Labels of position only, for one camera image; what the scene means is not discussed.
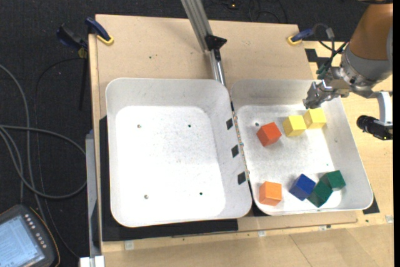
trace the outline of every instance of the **empty white tray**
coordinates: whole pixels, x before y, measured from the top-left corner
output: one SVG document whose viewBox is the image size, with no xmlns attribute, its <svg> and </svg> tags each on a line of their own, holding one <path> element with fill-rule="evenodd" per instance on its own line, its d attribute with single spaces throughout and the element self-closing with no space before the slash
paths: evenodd
<svg viewBox="0 0 400 267">
<path fill-rule="evenodd" d="M 284 215 L 315 211 L 364 209 L 373 193 L 354 142 L 343 104 L 339 98 L 322 104 L 327 123 L 322 129 L 308 129 L 300 136 L 287 137 L 282 122 L 290 115 L 303 115 L 303 99 L 312 81 L 241 80 L 232 87 L 232 101 L 243 143 L 249 181 L 258 208 L 266 214 Z M 275 122 L 282 136 L 263 147 L 256 136 L 259 128 Z M 315 182 L 328 171 L 340 170 L 346 186 L 334 191 L 320 208 L 300 201 L 289 189 L 305 174 Z M 276 206 L 259 202 L 259 187 L 265 181 L 282 184 L 282 201 Z"/>
<path fill-rule="evenodd" d="M 251 207 L 227 89 L 119 78 L 106 88 L 111 212 L 127 227 L 244 216 Z"/>
</svg>

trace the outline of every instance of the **black floor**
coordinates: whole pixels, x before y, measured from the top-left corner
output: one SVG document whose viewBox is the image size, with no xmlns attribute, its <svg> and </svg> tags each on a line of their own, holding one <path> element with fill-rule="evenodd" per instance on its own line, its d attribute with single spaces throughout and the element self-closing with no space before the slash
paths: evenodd
<svg viewBox="0 0 400 267">
<path fill-rule="evenodd" d="M 208 18 L 298 24 L 300 30 L 311 28 L 315 23 L 325 23 L 333 28 L 339 41 L 351 37 L 366 9 L 365 4 L 355 0 L 235 0 L 239 9 L 233 10 L 228 8 L 229 1 L 204 0 Z M 83 60 L 77 59 L 75 50 L 58 41 L 56 30 L 66 23 L 86 37 L 85 18 L 101 13 L 186 17 L 180 0 L 0 0 L 0 64 L 13 73 L 25 92 L 30 125 L 63 134 L 81 146 L 92 128 L 89 86 L 86 86 L 83 107 L 79 110 Z M 326 39 L 323 33 L 318 37 Z M 48 70 L 38 82 L 43 71 L 61 61 L 64 62 Z M 18 88 L 1 70 L 0 124 L 26 125 Z M 27 173 L 26 133 L 10 131 L 10 134 L 21 151 Z M 42 190 L 43 183 L 48 194 L 74 191 L 86 177 L 84 157 L 57 138 L 40 135 L 38 139 L 32 133 L 31 159 L 36 187 Z M 18 203 L 19 194 L 19 178 L 6 145 L 1 141 L 0 212 Z M 27 189 L 23 202 L 37 208 L 33 194 Z M 85 192 L 68 200 L 47 203 L 66 244 L 77 256 L 87 256 Z M 77 259 L 62 244 L 43 199 L 41 205 L 61 252 L 61 266 L 76 266 Z"/>
</svg>

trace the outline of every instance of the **wooden tabletop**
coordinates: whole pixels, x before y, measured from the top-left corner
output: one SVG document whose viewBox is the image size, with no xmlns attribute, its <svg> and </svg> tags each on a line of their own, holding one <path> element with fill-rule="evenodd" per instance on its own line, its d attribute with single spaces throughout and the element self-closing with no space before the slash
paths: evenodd
<svg viewBox="0 0 400 267">
<path fill-rule="evenodd" d="M 89 37 L 96 174 L 100 186 L 99 120 L 106 115 L 107 84 L 122 77 L 207 79 L 212 74 L 209 57 L 201 52 L 187 19 L 97 15 L 96 20 L 115 39 L 114 44 L 107 46 L 94 36 Z M 210 21 L 210 25 L 215 35 L 227 39 L 221 55 L 228 89 L 239 79 L 313 79 L 316 64 L 308 62 L 304 48 L 314 48 L 319 56 L 329 55 L 317 42 L 290 46 L 286 38 L 299 31 L 296 25 L 231 21 Z M 379 84 L 379 88 L 390 90 L 391 78 Z M 335 246 L 332 259 L 340 254 L 345 260 L 359 257 L 366 266 L 391 266 L 393 224 L 388 221 L 393 217 L 393 142 L 380 141 L 356 126 L 361 114 L 379 117 L 377 101 L 354 94 L 342 101 L 379 213 L 342 211 L 275 217 L 254 217 L 250 213 L 238 220 L 237 233 L 101 242 L 106 266 L 215 266 L 219 259 L 229 266 L 251 266 L 248 262 L 261 264 L 266 259 L 276 259 L 280 266 L 320 266 L 315 257 L 315 264 L 310 263 L 315 253 L 308 252 L 309 242 L 319 243 L 328 234 L 331 246 Z M 321 229 L 328 230 L 316 233 Z M 380 235 L 385 257 L 375 252 L 372 241 L 366 241 L 369 233 Z M 345 244 L 354 248 L 347 256 Z"/>
</svg>

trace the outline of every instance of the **blue cube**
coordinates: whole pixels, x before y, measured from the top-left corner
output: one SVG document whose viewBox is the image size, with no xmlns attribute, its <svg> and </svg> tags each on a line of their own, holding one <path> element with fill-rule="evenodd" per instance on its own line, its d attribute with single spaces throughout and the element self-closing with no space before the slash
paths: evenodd
<svg viewBox="0 0 400 267">
<path fill-rule="evenodd" d="M 301 201 L 305 200 L 313 191 L 315 182 L 309 179 L 305 174 L 301 174 L 293 183 L 289 192 L 299 198 Z"/>
</svg>

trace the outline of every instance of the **orange cube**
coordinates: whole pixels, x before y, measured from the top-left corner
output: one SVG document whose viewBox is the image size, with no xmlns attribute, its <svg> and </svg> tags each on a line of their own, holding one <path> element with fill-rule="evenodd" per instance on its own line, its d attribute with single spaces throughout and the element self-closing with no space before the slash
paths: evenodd
<svg viewBox="0 0 400 267">
<path fill-rule="evenodd" d="M 282 185 L 265 181 L 260 187 L 259 200 L 262 204 L 277 205 L 282 200 Z"/>
<path fill-rule="evenodd" d="M 265 124 L 257 132 L 257 137 L 263 146 L 276 143 L 281 136 L 282 133 L 275 123 Z"/>
</svg>

